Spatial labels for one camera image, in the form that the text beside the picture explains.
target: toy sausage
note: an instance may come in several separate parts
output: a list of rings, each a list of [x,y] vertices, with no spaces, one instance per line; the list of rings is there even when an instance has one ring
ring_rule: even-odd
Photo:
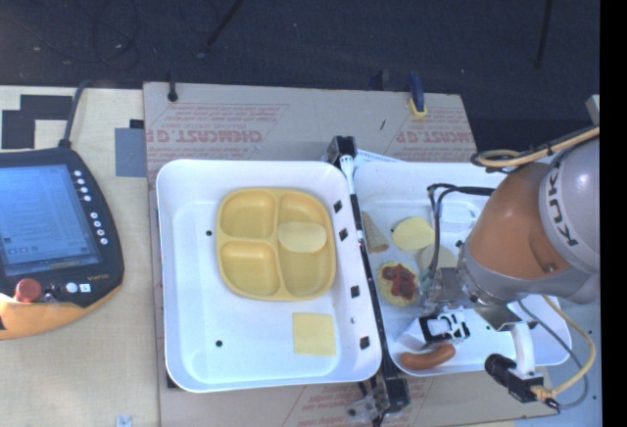
[[[454,355],[455,347],[451,344],[444,344],[430,353],[402,353],[399,361],[407,369],[429,369],[446,362]]]

